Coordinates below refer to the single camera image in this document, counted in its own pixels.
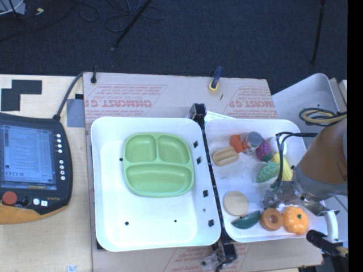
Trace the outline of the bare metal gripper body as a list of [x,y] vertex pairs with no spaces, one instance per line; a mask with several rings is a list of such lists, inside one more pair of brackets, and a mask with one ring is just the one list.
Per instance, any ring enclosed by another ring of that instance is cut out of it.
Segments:
[[300,182],[297,180],[283,181],[280,186],[282,187],[280,200],[285,206],[305,206],[306,191]]

